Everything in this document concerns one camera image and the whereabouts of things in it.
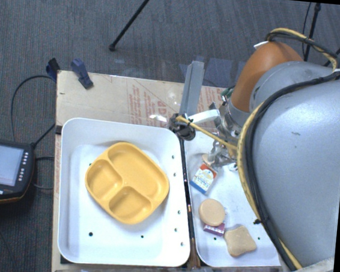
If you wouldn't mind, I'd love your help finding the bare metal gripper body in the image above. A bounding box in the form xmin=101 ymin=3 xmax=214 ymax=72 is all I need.
xmin=211 ymin=104 xmax=246 ymax=156

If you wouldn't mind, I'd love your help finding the white blue orange carton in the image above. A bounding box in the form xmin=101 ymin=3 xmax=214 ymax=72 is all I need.
xmin=188 ymin=162 xmax=219 ymax=196

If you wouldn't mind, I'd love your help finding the white plastic tray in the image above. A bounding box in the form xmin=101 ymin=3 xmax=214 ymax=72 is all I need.
xmin=47 ymin=116 xmax=204 ymax=272
xmin=170 ymin=130 xmax=297 ymax=272

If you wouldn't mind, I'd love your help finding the round tan biscuit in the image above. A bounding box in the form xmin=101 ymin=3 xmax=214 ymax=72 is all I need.
xmin=196 ymin=197 xmax=228 ymax=229

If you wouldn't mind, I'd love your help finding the purple packet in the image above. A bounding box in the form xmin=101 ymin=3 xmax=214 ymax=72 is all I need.
xmin=202 ymin=220 xmax=226 ymax=238

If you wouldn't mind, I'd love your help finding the tan bread slice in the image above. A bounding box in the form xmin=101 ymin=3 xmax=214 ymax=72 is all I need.
xmin=221 ymin=223 xmax=260 ymax=260

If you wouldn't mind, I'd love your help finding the yellow divided plate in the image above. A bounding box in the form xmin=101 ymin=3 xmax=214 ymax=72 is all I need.
xmin=80 ymin=137 xmax=175 ymax=230

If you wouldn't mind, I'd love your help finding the brown cardboard board red print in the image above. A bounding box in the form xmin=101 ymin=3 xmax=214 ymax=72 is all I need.
xmin=36 ymin=69 xmax=332 ymax=272

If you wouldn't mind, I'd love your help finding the black cylinder on white bracket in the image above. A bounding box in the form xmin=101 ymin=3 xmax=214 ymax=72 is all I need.
xmin=167 ymin=104 xmax=222 ymax=145

